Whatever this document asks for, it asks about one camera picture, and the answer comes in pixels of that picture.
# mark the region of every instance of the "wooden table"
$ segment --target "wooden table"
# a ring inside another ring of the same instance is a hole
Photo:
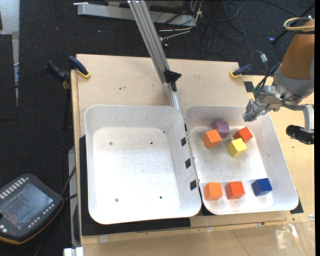
[[[97,104],[166,106],[171,105],[171,99],[168,87],[160,83],[150,58],[88,54],[78,54],[76,58],[92,74],[89,79],[84,79],[75,70],[71,71],[75,163],[79,195],[79,138],[85,135],[86,109]],[[248,75],[238,79],[230,78],[229,72],[239,68],[237,62],[168,59],[168,63],[172,71],[182,74],[177,81],[177,91],[183,114],[191,106],[246,106],[249,98],[253,96],[247,93],[244,81],[251,81],[255,86],[262,78]],[[312,104],[313,102],[312,94],[302,103]],[[218,235],[219,231],[230,232],[236,229],[254,228],[261,223],[272,226],[309,222],[309,215],[315,215],[314,146],[305,145],[286,135],[288,125],[304,126],[303,113],[282,108],[278,112],[271,112],[270,116],[304,212],[294,215],[290,211],[273,211],[213,216],[203,216],[200,212],[190,218],[190,228],[80,236],[80,244],[84,247],[85,255],[113,255],[113,253],[129,255],[130,251],[119,249],[128,243],[132,244],[137,254],[150,255],[148,249],[140,248],[139,250],[139,246],[144,244],[161,248],[162,243],[171,245],[172,241],[176,241],[178,247],[179,244],[184,243],[193,243],[194,246],[201,244],[198,253],[203,252],[205,255],[205,252],[213,247],[217,249],[217,246],[221,247],[221,252],[224,252],[223,248],[229,248],[235,242],[235,238],[228,238],[230,233]],[[78,205],[81,204],[80,196],[77,199]],[[211,240],[213,235],[210,231],[214,231],[214,236],[218,240],[225,236],[224,242],[213,246]],[[108,253],[102,252],[102,248],[108,250]]]

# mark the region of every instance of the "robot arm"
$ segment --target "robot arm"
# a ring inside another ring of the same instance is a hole
[[[294,32],[299,29],[300,33],[292,39],[282,62],[254,88],[255,101],[250,99],[246,112],[242,114],[246,122],[252,122],[271,110],[278,111],[280,107],[303,111],[304,128],[290,125],[286,133],[305,144],[314,144],[314,106],[299,105],[299,103],[314,92],[314,27],[314,19],[307,21],[301,27],[286,27]],[[265,85],[267,77],[272,74],[274,74],[272,85]]]

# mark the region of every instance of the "yellow cube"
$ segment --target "yellow cube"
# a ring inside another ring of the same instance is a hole
[[[242,138],[237,138],[232,140],[226,148],[228,149],[230,155],[234,158],[236,156],[241,155],[246,149],[247,146],[242,140]]]

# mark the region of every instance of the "tray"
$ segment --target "tray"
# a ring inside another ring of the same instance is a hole
[[[107,225],[200,211],[185,123],[174,107],[93,105],[84,124],[93,220]]]
[[[194,106],[185,113],[202,198],[208,182],[222,184],[223,197],[217,201],[203,200],[203,204],[216,215],[292,210],[299,199],[271,117],[265,114],[253,122],[245,122],[242,117],[245,111],[241,106]],[[219,145],[207,149],[202,135],[212,130],[216,121],[228,122],[230,134]],[[226,146],[243,127],[249,128],[253,138],[244,153],[232,157]],[[251,184],[262,178],[269,179],[273,190],[255,196]],[[240,199],[229,200],[226,196],[225,186],[232,181],[243,183],[245,195]]]

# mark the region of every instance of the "cube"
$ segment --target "cube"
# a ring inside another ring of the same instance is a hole
[[[231,181],[224,188],[229,200],[239,199],[246,194],[242,181]]]
[[[232,140],[226,146],[226,148],[228,149],[230,155],[234,158],[241,155],[247,149],[247,146],[242,138],[237,138],[235,140]]]
[[[217,201],[223,196],[222,186],[219,182],[209,182],[203,187],[204,199]]]
[[[266,195],[272,191],[268,178],[257,179],[251,186],[256,197]]]
[[[206,131],[202,136],[202,141],[207,149],[217,146],[221,140],[217,129]]]
[[[238,131],[233,135],[233,138],[234,138],[234,139],[239,139],[239,138],[241,138],[244,143],[247,143],[248,141],[250,141],[252,137],[253,137],[253,135],[252,135],[252,133],[250,132],[250,130],[248,129],[248,127],[244,127],[244,128],[242,128],[242,129],[238,130]]]
[[[216,121],[213,129],[217,129],[221,138],[225,138],[230,133],[229,124],[226,121]]]

